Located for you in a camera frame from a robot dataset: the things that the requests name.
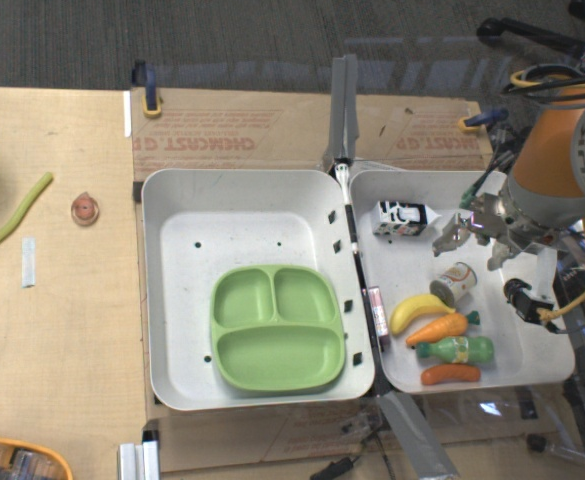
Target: gray carpet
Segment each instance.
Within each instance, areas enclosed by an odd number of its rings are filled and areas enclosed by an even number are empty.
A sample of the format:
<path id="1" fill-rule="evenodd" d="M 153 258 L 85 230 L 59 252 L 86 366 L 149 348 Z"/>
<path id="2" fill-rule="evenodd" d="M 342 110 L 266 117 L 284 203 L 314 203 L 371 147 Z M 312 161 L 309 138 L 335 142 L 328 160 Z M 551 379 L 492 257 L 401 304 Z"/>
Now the gray carpet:
<path id="1" fill-rule="evenodd" d="M 500 104 L 508 73 L 564 55 L 511 34 L 511 17 L 585 40 L 570 0 L 0 0 L 0 86 L 126 89 L 136 59 L 171 87 L 329 92 L 356 53 L 359 93 Z"/>

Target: banana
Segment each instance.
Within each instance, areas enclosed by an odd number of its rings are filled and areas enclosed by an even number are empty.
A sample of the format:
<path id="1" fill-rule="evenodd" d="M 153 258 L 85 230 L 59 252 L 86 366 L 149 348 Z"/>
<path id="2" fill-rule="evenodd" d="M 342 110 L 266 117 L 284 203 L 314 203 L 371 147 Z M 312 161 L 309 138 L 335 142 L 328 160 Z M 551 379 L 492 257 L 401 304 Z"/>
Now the banana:
<path id="1" fill-rule="evenodd" d="M 399 302 L 394 308 L 390 317 L 390 331 L 396 336 L 418 316 L 434 313 L 454 313 L 455 311 L 455 308 L 446 306 L 441 299 L 431 293 L 413 295 Z"/>

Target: carrot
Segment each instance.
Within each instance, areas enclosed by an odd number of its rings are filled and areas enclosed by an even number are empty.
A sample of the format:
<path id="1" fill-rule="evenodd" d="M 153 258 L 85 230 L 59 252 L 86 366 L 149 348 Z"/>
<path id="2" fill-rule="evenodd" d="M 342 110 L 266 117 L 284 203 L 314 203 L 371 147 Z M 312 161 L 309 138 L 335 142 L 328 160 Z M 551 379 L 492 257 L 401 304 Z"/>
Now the carrot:
<path id="1" fill-rule="evenodd" d="M 432 386 L 445 381 L 476 382 L 481 379 L 481 370 L 470 364 L 437 364 L 421 372 L 421 384 Z"/>
<path id="2" fill-rule="evenodd" d="M 461 336 L 468 328 L 469 323 L 478 325 L 480 321 L 479 313 L 476 311 L 472 311 L 467 316 L 460 313 L 443 315 L 410 334 L 405 339 L 405 343 L 414 346 L 419 342 L 436 343 L 448 336 Z"/>

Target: tin can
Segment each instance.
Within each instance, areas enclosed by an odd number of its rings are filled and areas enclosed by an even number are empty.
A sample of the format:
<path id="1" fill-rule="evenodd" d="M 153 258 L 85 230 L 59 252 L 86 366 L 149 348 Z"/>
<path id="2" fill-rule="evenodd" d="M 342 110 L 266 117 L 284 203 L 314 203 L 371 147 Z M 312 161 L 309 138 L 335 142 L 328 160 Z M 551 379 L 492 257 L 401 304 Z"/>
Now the tin can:
<path id="1" fill-rule="evenodd" d="M 451 308 L 476 286 L 476 273 L 467 263 L 457 262 L 430 283 L 430 293 Z"/>

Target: wooden surface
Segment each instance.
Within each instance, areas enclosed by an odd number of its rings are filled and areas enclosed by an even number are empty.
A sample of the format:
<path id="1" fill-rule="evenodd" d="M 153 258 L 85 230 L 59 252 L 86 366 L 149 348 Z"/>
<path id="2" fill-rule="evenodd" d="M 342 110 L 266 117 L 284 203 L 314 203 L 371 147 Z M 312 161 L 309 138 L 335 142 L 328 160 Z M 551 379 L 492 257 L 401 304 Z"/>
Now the wooden surface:
<path id="1" fill-rule="evenodd" d="M 121 92 L 0 89 L 0 227 L 54 181 L 0 244 L 0 436 L 52 448 L 78 480 L 116 478 L 145 423 L 132 148 Z M 88 191 L 101 214 L 77 226 Z M 36 285 L 21 288 L 21 242 Z"/>

